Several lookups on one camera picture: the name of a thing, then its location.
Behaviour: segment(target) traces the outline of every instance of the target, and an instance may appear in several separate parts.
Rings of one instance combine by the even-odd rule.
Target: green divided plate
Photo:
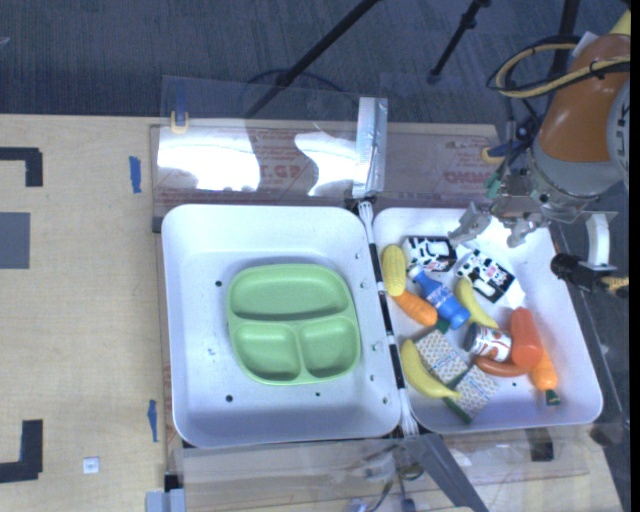
[[[344,280],[315,264],[252,267],[227,291],[227,320],[242,369],[265,384],[338,378],[360,359],[360,330]]]

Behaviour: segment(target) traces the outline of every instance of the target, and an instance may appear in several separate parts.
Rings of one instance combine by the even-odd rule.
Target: gray carpet
[[[556,33],[562,2],[494,0],[481,9],[436,85],[427,83],[467,0],[384,0],[331,46],[295,86],[335,88],[389,100],[397,122],[489,123],[504,133],[504,100],[489,74],[524,46]],[[357,0],[3,0],[0,113],[158,116],[162,77],[268,82],[322,38]],[[582,2],[575,34],[604,33],[621,1]],[[546,73],[549,56],[524,72]],[[532,102],[544,109],[544,99]],[[516,104],[518,119],[526,111]],[[612,263],[628,262],[628,196],[614,187],[597,205],[612,224]],[[586,234],[563,227],[584,254]],[[575,290],[574,302],[599,369],[606,407],[594,432],[630,509],[629,304]]]

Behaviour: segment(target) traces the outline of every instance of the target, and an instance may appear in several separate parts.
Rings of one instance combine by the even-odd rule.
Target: tripod leg
[[[489,512],[439,435],[429,433],[412,439],[409,449],[454,506]]]
[[[560,28],[558,35],[572,35],[576,26],[576,18],[578,17],[578,8],[580,0],[565,0],[562,7],[562,18],[560,19]],[[562,73],[567,69],[569,60],[569,50],[557,50],[553,56],[553,63],[549,69],[549,76]]]
[[[429,82],[430,84],[435,84],[440,80],[440,73],[442,71],[442,68],[444,68],[444,65],[449,60],[449,57],[451,57],[453,50],[455,50],[456,46],[458,46],[458,43],[460,42],[460,39],[462,39],[464,33],[467,30],[475,28],[475,26],[477,25],[476,14],[478,14],[478,11],[481,7],[489,7],[490,5],[491,0],[473,0],[471,2],[471,5],[469,6],[469,9],[467,9],[467,12],[462,15],[460,25],[451,37],[449,44],[440,57],[440,60],[438,60],[436,66],[429,72],[427,82]]]
[[[362,0],[356,5],[338,24],[333,27],[329,33],[324,36],[318,43],[313,46],[298,62],[296,62],[288,71],[278,77],[276,85],[269,89],[265,95],[260,98],[245,113],[245,118],[249,119],[255,116],[269,103],[282,89],[287,88],[291,83],[307,69],[313,62],[322,55],[336,40],[351,28],[369,9],[371,9],[380,0]]]

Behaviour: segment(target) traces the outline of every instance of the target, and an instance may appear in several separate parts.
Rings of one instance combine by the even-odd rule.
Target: metal rod
[[[562,7],[562,17],[560,18],[560,28],[558,35],[572,35],[576,27],[576,19],[578,18],[578,9],[580,0],[565,0]],[[553,56],[553,63],[549,69],[549,76],[557,75],[566,71],[567,62],[569,61],[569,50],[556,50]]]
[[[362,0],[356,5],[338,24],[333,27],[327,35],[325,35],[313,48],[311,48],[297,63],[295,63],[288,71],[282,73],[274,86],[272,86],[265,95],[260,98],[245,114],[245,118],[255,116],[269,103],[280,91],[289,87],[291,83],[313,62],[322,55],[336,40],[351,28],[369,9],[371,9],[380,0]]]
[[[480,10],[480,8],[489,7],[490,5],[491,5],[491,0],[473,0],[471,2],[471,5],[469,5],[467,12],[465,12],[462,15],[462,18],[460,19],[460,25],[458,25],[458,29],[455,31],[455,33],[449,40],[449,44],[447,45],[444,52],[442,53],[442,56],[438,60],[438,63],[429,72],[429,75],[430,75],[428,80],[429,83],[435,83],[438,81],[440,72],[444,68],[447,61],[449,60],[449,57],[451,57],[451,54],[453,53],[453,51],[456,49],[456,46],[460,42],[460,39],[462,39],[462,36],[464,35],[464,33],[467,30],[471,30],[475,28],[475,26],[477,25],[477,22],[475,19],[476,14],[478,14],[478,11]]]

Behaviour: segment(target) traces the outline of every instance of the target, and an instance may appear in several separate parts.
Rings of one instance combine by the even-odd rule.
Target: soda can
[[[463,348],[472,354],[502,363],[511,352],[511,336],[504,331],[474,322],[465,334]]]

